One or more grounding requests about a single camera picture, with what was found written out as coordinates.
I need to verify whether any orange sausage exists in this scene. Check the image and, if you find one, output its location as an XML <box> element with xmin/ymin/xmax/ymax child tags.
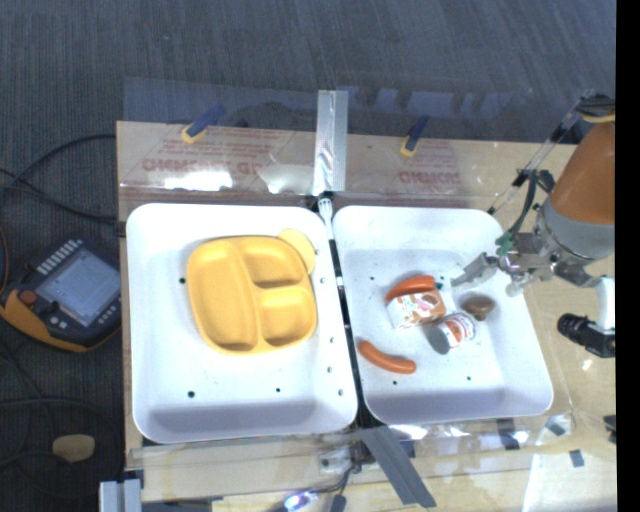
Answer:
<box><xmin>356</xmin><ymin>339</ymin><xmax>418</xmax><ymax>375</ymax></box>

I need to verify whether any white plastic tray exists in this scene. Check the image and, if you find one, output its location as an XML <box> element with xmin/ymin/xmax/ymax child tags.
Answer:
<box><xmin>331</xmin><ymin>204</ymin><xmax>555</xmax><ymax>427</ymax></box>
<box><xmin>124</xmin><ymin>202</ymin><xmax>360</xmax><ymax>445</ymax></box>

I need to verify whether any brown toy mushroom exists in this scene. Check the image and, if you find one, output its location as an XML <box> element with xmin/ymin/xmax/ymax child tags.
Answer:
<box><xmin>460</xmin><ymin>294</ymin><xmax>497</xmax><ymax>322</ymax></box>

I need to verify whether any black cylinder on white bracket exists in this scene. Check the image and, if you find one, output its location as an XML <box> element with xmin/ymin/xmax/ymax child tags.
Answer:
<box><xmin>556</xmin><ymin>275</ymin><xmax>617</xmax><ymax>359</ymax></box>

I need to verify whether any orange and white can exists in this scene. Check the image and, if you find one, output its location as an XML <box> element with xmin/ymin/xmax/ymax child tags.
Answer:
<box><xmin>426</xmin><ymin>311</ymin><xmax>478</xmax><ymax>356</ymax></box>

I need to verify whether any pale yellow oval bread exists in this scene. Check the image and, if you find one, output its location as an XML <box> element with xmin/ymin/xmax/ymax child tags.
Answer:
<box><xmin>51</xmin><ymin>433</ymin><xmax>97</xmax><ymax>464</ymax></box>

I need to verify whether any pale yellow round biscuit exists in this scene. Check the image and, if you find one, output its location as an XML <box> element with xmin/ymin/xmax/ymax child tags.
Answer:
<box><xmin>276</xmin><ymin>227</ymin><xmax>318</xmax><ymax>276</ymax></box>

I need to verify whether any yellow divided plate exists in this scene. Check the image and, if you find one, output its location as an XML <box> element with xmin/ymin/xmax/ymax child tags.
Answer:
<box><xmin>185</xmin><ymin>234</ymin><xmax>320</xmax><ymax>357</ymax></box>

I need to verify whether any brown cardboard board red print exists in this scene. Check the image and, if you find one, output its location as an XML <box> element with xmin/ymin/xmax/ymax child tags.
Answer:
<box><xmin>115</xmin><ymin>119</ymin><xmax>617</xmax><ymax>503</ymax></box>

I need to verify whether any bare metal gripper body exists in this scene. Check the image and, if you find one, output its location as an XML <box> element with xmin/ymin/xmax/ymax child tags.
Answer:
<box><xmin>498</xmin><ymin>230</ymin><xmax>603</xmax><ymax>288</ymax></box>

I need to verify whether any orange and white carton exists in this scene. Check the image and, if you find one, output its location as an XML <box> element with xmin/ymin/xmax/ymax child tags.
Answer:
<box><xmin>385</xmin><ymin>288</ymin><xmax>449</xmax><ymax>331</ymax></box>

